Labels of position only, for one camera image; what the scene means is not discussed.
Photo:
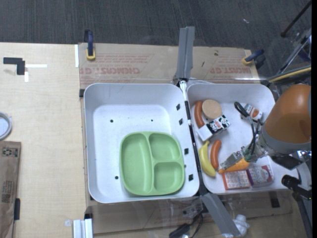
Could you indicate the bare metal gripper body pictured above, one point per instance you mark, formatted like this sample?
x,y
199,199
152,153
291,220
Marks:
x,y
258,150

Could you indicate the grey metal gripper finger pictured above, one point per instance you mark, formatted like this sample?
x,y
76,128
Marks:
x,y
232,159

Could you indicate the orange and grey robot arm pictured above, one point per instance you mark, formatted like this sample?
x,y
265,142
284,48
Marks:
x,y
289,118

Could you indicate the orange carrot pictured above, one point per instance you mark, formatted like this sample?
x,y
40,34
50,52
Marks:
x,y
236,167

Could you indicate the orange toy sausage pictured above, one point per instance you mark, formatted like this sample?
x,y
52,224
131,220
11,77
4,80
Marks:
x,y
215,154
198,114

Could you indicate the orange and white carton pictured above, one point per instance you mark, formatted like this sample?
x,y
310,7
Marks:
x,y
235,180

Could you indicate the white plastic tray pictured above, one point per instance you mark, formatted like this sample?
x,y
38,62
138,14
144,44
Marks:
x,y
104,142
237,135

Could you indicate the yellow banana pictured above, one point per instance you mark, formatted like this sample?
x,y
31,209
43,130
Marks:
x,y
205,161

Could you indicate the cow print white carton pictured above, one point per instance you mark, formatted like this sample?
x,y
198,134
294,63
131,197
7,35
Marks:
x,y
218,126

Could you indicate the small bottle with orange label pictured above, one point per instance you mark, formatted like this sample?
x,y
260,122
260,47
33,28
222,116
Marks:
x,y
254,112

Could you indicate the tan round biscuit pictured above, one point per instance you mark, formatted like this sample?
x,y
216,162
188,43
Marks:
x,y
212,108

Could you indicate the crumpled white paper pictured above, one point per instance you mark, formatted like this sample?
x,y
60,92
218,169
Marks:
x,y
240,224

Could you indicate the green divided plate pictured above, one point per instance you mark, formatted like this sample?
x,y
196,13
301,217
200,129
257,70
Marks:
x,y
138,162

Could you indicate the brown cardboard board, red print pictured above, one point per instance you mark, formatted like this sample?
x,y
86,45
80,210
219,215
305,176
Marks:
x,y
148,63

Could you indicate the brown paper packet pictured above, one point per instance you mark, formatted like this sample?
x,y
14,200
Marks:
x,y
8,182

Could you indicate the black cylinder on white bracket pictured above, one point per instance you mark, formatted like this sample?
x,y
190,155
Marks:
x,y
293,183

